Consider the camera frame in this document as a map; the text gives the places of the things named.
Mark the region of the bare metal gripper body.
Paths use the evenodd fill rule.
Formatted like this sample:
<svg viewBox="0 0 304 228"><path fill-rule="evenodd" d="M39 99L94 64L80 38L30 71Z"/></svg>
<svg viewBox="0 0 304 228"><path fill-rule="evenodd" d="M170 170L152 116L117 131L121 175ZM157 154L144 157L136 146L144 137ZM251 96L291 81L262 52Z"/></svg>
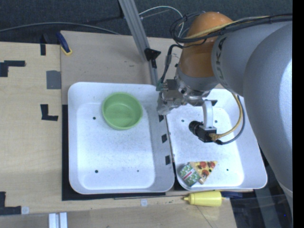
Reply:
<svg viewBox="0 0 304 228"><path fill-rule="evenodd" d="M162 84L161 99L164 101L181 101L182 105L199 106L203 99L210 94L210 90L194 90L178 79L168 79Z"/></svg>

